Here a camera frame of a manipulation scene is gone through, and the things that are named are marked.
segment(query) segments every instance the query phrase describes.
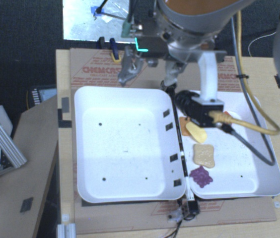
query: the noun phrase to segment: white cable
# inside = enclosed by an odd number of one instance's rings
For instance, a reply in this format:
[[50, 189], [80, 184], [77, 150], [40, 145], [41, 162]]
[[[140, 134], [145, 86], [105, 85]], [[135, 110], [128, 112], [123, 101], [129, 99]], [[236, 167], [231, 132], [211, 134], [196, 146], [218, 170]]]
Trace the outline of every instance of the white cable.
[[258, 37], [258, 38], [256, 38], [255, 40], [252, 40], [251, 43], [249, 43], [249, 45], [248, 45], [248, 53], [249, 53], [249, 56], [252, 57], [252, 55], [251, 55], [251, 53], [250, 53], [250, 46], [251, 46], [255, 41], [257, 41], [257, 40], [259, 40], [259, 39], [262, 39], [262, 38], [265, 38], [265, 37], [272, 36], [272, 35], [274, 35], [274, 34], [276, 34], [276, 32], [273, 32], [272, 34], [267, 34], [267, 35]]

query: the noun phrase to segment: empty white tray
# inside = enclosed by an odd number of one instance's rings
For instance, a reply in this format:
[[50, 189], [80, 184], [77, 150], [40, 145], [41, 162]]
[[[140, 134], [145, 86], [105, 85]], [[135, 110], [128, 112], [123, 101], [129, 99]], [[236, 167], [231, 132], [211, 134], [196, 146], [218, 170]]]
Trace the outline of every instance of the empty white tray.
[[172, 103], [161, 90], [86, 86], [74, 97], [77, 186], [92, 203], [180, 198]]
[[[218, 92], [217, 97], [224, 101], [224, 111], [235, 118], [255, 123], [243, 93]], [[264, 118], [256, 111], [262, 127]], [[232, 127], [249, 141], [260, 153], [270, 159], [260, 133], [239, 125]], [[208, 138], [204, 144], [214, 146], [214, 168], [204, 168], [213, 182], [203, 188], [190, 178], [190, 187], [195, 195], [204, 199], [274, 196], [280, 194], [280, 170], [278, 163], [268, 166], [257, 158], [234, 136], [217, 128], [206, 128]], [[199, 166], [193, 162], [193, 145], [189, 136], [182, 136], [188, 173]], [[267, 140], [273, 149], [270, 137]]]

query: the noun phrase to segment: purple toy grapes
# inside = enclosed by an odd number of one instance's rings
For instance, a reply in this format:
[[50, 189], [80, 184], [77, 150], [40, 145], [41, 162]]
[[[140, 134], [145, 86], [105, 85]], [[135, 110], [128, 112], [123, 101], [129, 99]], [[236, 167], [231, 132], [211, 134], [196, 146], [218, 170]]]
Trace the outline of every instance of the purple toy grapes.
[[209, 176], [208, 171], [206, 171], [202, 166], [192, 170], [190, 177], [192, 177], [201, 188], [204, 188], [205, 185], [210, 184], [213, 181], [213, 179]]

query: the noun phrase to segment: dark floor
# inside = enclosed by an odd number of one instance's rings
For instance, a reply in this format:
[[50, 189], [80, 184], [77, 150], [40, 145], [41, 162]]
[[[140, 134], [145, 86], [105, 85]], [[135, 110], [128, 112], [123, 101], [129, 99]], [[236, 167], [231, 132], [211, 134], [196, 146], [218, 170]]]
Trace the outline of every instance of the dark floor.
[[[139, 4], [136, 16], [143, 16], [153, 1], [140, 0]], [[275, 31], [279, 14], [280, 0], [258, 0], [243, 10], [244, 56], [253, 39]], [[63, 40], [62, 23], [62, 0], [0, 0], [0, 105], [12, 120], [26, 110], [26, 92], [31, 86], [56, 83], [56, 49], [95, 47], [90, 42]], [[271, 57], [272, 43], [273, 37], [255, 42], [253, 56]], [[216, 45], [233, 55], [229, 25]], [[55, 235], [57, 187], [53, 181], [42, 218], [45, 225], [38, 235], [42, 238]]]

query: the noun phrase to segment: metal sheet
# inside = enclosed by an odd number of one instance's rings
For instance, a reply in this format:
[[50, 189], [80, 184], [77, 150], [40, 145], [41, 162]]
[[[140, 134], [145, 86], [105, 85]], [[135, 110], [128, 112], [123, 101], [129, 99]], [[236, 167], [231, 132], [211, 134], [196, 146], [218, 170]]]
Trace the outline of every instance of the metal sheet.
[[[134, 39], [121, 38], [123, 20], [99, 15], [95, 20], [94, 10], [104, 0], [63, 0], [63, 30], [65, 40], [97, 41], [104, 36], [106, 41], [134, 43]], [[126, 18], [129, 0], [108, 0], [103, 12]]]

